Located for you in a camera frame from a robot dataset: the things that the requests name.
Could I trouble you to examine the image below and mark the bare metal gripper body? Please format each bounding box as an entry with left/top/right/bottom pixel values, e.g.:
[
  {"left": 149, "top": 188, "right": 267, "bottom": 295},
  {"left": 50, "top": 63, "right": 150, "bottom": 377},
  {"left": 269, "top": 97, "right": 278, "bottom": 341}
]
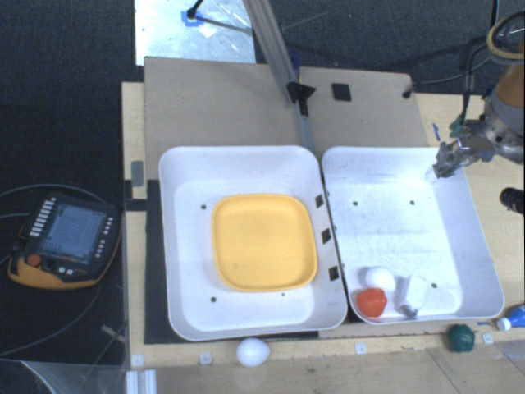
[{"left": 455, "top": 119, "right": 525, "bottom": 167}]

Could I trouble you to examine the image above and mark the white plastic tray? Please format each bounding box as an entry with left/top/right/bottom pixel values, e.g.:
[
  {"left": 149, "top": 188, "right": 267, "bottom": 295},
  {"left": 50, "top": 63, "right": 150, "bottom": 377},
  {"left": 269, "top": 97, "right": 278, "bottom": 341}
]
[
  {"left": 157, "top": 144, "right": 349, "bottom": 342},
  {"left": 321, "top": 145, "right": 505, "bottom": 326}
]

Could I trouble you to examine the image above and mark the white egg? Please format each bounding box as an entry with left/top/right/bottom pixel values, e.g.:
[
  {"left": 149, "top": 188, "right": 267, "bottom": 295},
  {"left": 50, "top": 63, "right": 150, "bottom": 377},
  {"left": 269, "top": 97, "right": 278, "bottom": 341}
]
[
  {"left": 364, "top": 266, "right": 396, "bottom": 293},
  {"left": 235, "top": 337, "right": 272, "bottom": 369}
]

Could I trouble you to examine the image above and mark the red bell pepper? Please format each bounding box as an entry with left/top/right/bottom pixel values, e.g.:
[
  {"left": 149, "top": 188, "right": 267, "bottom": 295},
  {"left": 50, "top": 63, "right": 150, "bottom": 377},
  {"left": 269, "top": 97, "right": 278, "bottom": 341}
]
[{"left": 355, "top": 287, "right": 389, "bottom": 318}]

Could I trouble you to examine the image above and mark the blue bottle with white cap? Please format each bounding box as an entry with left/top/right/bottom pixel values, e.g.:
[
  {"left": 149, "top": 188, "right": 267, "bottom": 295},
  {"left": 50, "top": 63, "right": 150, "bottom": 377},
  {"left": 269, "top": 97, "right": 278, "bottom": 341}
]
[{"left": 495, "top": 304, "right": 525, "bottom": 332}]

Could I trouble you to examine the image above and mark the green bell pepper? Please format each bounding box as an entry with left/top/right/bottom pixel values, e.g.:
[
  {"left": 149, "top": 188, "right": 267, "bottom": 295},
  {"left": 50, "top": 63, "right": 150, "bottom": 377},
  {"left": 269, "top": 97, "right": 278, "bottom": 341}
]
[{"left": 446, "top": 323, "right": 476, "bottom": 354}]

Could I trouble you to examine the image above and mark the yellow plate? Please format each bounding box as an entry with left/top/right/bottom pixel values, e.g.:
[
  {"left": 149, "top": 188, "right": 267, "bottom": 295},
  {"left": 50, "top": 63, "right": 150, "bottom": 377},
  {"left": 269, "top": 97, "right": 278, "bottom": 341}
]
[{"left": 211, "top": 193, "right": 319, "bottom": 293}]

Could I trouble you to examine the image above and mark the brown cardboard board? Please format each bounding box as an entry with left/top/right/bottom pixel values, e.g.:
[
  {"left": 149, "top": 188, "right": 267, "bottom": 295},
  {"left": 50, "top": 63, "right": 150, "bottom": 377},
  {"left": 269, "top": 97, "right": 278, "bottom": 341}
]
[{"left": 143, "top": 57, "right": 452, "bottom": 340}]

